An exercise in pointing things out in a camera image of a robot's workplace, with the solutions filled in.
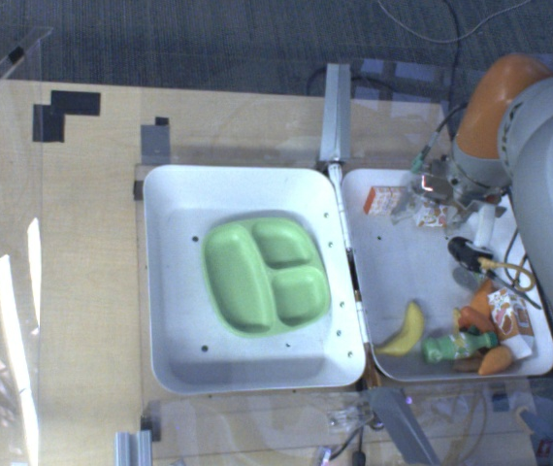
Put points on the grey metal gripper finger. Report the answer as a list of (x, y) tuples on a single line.
[(458, 214), (404, 208)]

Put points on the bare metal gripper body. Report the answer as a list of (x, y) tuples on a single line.
[(439, 185)]

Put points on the small white printed carton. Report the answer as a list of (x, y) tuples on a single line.
[(431, 215)]

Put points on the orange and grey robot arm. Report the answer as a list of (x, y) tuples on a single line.
[(543, 173)]

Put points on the white plastic tray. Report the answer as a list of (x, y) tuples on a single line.
[(184, 279), (402, 270)]

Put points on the thin black and white rod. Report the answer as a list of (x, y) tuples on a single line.
[(336, 173)]

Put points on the red-orange sausage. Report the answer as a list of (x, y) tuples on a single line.
[(478, 319)]

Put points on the tall white and orange carton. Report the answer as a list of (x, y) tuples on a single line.
[(511, 321)]

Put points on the yellow banana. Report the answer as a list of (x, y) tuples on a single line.
[(410, 330)]

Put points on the green plastic bottle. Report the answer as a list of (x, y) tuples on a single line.
[(444, 347)]

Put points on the orange carrot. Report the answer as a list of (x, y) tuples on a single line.
[(496, 360)]

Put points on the green divided plate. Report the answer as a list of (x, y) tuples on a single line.
[(240, 279)]

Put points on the black cylinder on white bracket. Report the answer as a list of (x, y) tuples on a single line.
[(468, 253)]

